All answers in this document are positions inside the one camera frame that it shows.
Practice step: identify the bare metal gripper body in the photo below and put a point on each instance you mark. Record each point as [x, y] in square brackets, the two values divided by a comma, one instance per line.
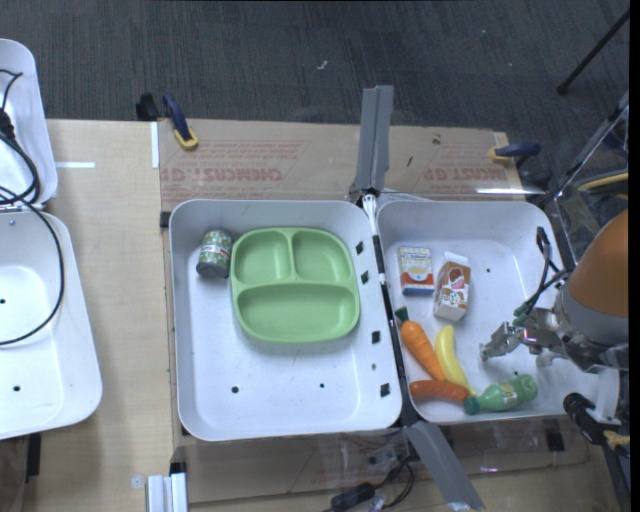
[546, 330]

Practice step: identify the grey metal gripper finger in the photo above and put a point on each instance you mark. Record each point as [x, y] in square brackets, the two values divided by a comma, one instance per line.
[504, 339]
[549, 358]

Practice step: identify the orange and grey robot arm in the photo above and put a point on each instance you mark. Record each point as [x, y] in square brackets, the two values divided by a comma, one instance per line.
[600, 270]

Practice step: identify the green plastic bottle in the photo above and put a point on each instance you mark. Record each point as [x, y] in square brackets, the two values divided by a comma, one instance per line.
[505, 395]

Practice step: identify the yellow banana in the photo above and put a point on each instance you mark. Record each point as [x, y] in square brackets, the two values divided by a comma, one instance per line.
[448, 355]

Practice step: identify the white plastic tray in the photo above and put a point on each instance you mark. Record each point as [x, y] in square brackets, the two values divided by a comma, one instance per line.
[505, 280]
[280, 390]

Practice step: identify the orange and white carton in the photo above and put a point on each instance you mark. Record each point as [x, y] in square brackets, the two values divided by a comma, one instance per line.
[452, 290]

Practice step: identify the orange carrot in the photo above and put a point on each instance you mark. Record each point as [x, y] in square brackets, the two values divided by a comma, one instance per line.
[421, 345]

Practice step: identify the orange-red sausage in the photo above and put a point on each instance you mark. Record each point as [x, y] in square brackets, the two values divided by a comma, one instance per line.
[437, 391]

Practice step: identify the white orange blue carton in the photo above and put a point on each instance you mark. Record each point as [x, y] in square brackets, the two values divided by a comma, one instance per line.
[416, 270]

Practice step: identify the thin black and white rod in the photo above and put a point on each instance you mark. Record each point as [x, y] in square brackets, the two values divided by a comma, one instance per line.
[384, 280]

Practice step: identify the green divided plate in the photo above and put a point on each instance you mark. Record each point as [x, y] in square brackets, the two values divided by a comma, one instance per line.
[295, 310]

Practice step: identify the brown cardboard board red print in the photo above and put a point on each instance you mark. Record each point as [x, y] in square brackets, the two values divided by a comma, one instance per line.
[320, 160]

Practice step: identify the green patterned can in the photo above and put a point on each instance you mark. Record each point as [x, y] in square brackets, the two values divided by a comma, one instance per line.
[215, 254]

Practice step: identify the black cylinder on white bracket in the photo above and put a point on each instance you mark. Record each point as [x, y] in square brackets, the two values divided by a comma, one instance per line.
[582, 412]

